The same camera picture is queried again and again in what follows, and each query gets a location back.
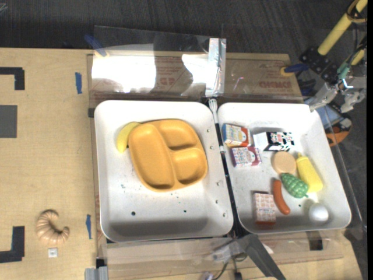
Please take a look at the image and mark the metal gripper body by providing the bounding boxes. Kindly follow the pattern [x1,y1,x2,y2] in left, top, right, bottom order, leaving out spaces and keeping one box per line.
[339,73,367,95]

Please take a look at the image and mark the black and white cow carton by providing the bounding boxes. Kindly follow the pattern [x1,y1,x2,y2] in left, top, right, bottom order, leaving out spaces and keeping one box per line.
[252,131,295,152]

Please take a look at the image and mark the tan round biscuit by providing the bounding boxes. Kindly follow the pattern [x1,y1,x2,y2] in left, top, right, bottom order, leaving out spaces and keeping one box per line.
[271,150,298,175]

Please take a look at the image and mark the yellow squeeze bottle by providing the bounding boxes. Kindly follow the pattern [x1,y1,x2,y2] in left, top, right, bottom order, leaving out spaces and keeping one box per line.
[295,152,324,194]

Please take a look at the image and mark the green grapes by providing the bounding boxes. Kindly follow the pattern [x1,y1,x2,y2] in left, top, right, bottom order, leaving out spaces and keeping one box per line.
[280,172,309,199]

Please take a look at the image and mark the blue and orange carton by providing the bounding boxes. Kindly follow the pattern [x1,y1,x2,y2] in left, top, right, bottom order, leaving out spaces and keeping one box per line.
[221,123,252,148]

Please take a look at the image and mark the pink carton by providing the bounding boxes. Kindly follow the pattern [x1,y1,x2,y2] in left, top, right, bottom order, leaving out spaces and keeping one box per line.
[230,146,262,168]

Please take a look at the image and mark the white plastic tray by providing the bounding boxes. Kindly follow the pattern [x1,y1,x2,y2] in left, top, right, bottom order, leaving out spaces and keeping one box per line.
[217,101,353,235]
[93,99,234,243]

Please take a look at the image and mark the orange sausage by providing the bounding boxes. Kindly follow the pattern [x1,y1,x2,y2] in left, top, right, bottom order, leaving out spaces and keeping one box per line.
[272,179,291,216]

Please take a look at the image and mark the white egg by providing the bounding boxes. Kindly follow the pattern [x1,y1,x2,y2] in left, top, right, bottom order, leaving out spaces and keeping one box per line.
[308,202,330,223]

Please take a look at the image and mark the orange and white carton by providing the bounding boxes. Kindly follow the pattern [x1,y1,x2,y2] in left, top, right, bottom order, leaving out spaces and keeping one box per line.
[252,192,277,226]

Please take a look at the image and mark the orange divided plate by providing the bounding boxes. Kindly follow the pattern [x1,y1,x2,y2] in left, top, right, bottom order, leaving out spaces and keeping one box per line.
[128,118,209,193]

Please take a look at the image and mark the yellow banana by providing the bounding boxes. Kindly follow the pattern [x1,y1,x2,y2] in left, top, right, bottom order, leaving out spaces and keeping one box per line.
[115,121,142,153]

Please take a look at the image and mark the tan croissant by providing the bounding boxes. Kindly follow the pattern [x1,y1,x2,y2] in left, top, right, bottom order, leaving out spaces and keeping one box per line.
[36,209,71,246]

